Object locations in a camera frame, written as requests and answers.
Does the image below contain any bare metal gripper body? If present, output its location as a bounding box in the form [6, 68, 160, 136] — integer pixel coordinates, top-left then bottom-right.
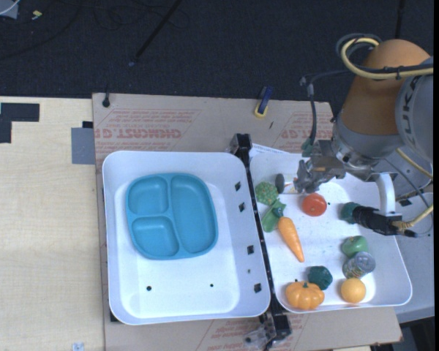
[307, 139, 373, 183]

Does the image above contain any red tomato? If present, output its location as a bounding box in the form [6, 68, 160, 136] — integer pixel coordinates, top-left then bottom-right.
[301, 192, 329, 218]

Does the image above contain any green and yellow bumpy vegetable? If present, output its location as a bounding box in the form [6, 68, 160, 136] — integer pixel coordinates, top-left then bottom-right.
[255, 181, 279, 206]

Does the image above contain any white printed paper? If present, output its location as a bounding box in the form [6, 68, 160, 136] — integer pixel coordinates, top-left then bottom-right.
[249, 143, 297, 158]

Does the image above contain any light green toy vegetable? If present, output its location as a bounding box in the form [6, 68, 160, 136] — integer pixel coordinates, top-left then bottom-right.
[260, 199, 288, 233]

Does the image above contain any white plastic tray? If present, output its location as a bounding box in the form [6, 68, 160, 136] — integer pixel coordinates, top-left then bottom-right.
[248, 151, 413, 314]
[102, 150, 271, 326]

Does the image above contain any thin black rod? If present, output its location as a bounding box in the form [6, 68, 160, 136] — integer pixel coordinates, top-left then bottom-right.
[238, 148, 283, 328]

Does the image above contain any orange carrot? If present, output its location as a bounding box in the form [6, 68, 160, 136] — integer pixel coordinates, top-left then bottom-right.
[277, 216, 306, 263]

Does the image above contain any green bell pepper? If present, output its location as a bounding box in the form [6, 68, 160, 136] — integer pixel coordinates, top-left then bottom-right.
[341, 235, 370, 258]

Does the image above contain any small silver can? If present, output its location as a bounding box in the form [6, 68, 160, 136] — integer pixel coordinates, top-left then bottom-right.
[342, 251, 377, 280]

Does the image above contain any orange pumpkin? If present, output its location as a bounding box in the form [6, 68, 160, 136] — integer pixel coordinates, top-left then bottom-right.
[285, 280, 326, 311]

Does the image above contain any yellow orange fruit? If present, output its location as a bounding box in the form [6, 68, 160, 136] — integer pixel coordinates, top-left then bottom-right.
[339, 277, 367, 304]

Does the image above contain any blue divided plate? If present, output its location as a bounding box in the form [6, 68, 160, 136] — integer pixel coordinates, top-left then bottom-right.
[125, 172, 220, 260]

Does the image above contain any brown cardboard board red print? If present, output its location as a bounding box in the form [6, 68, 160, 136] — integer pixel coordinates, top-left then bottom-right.
[91, 92, 404, 351]

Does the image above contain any black cylinder on white bracket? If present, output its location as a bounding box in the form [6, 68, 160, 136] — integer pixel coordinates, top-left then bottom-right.
[351, 172, 404, 237]

